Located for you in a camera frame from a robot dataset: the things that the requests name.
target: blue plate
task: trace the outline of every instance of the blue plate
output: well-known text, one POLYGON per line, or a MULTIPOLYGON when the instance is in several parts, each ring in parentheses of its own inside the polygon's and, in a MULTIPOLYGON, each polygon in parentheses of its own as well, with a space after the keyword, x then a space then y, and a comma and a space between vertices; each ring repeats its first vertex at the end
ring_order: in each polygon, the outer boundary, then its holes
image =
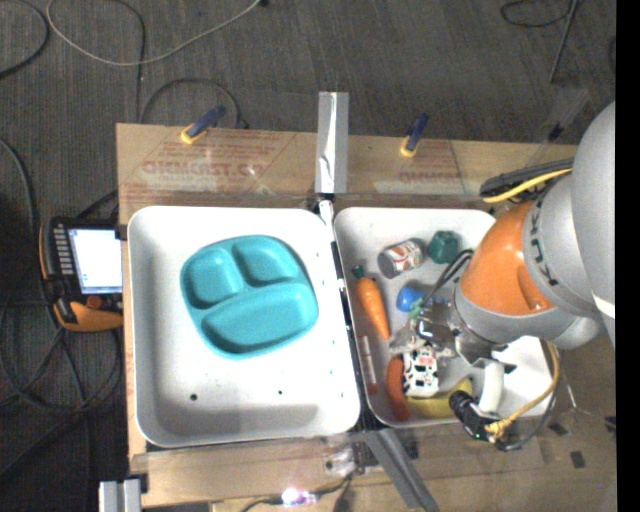
POLYGON ((198 332, 226 357, 281 348, 318 320, 302 264, 273 237, 243 236, 203 247, 182 267, 180 285, 198 332))

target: blue clamp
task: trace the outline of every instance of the blue clamp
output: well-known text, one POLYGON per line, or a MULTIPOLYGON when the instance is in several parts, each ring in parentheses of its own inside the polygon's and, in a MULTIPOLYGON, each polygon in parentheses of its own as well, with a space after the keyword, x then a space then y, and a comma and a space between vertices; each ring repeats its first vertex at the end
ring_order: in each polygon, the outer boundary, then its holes
POLYGON ((195 123, 190 124, 182 130, 180 132, 180 138, 187 144, 193 144, 207 133, 207 128, 217 125, 218 121, 220 121, 226 113, 227 109, 224 105, 218 105, 216 108, 209 110, 209 112, 203 115, 195 123))
POLYGON ((420 117, 416 119, 411 126, 407 129, 406 137, 400 147, 400 154, 407 157, 412 157, 418 150, 418 143, 422 138, 422 132, 425 126, 427 126, 427 114, 424 112, 420 114, 420 117))

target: yellow banana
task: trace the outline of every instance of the yellow banana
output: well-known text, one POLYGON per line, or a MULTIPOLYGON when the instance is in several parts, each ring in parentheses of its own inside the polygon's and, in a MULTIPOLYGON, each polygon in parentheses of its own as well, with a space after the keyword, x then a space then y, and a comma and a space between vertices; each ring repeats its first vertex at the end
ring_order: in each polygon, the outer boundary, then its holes
POLYGON ((471 394, 472 389, 471 379, 464 377, 449 391, 438 393, 431 398, 407 397, 407 401, 412 408, 426 418, 449 418, 453 416, 453 411, 449 407, 449 397, 454 391, 465 391, 471 394))

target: carrot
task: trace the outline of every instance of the carrot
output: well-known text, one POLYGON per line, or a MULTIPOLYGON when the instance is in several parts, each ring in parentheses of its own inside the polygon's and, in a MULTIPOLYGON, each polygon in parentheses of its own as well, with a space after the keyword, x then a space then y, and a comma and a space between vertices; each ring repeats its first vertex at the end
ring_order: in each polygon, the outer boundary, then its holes
POLYGON ((393 415, 398 421, 407 421, 411 416, 409 403, 404 396, 402 389, 402 374, 404 373, 404 363, 399 357, 394 357, 387 366, 387 398, 393 415))
POLYGON ((373 326, 382 336, 384 340, 389 339, 389 322, 387 321, 387 313, 382 302, 382 295, 378 289, 376 282, 370 277, 364 275, 362 265, 356 265, 351 269, 353 275, 358 279, 356 281, 356 295, 360 300, 360 304, 373 323, 373 326))

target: robotic hand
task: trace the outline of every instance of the robotic hand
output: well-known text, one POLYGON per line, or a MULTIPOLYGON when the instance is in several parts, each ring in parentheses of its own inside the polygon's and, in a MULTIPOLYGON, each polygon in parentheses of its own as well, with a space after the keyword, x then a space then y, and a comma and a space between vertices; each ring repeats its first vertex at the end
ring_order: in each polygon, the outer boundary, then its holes
MULTIPOLYGON (((492 351, 522 336, 572 349, 606 330, 615 349, 614 189, 615 103, 583 136, 572 172, 500 216, 473 254, 447 320, 467 363, 488 377, 492 351)), ((495 409, 481 407, 486 392, 485 383, 480 404, 461 395, 450 402, 485 440, 484 426, 495 421, 495 409)))

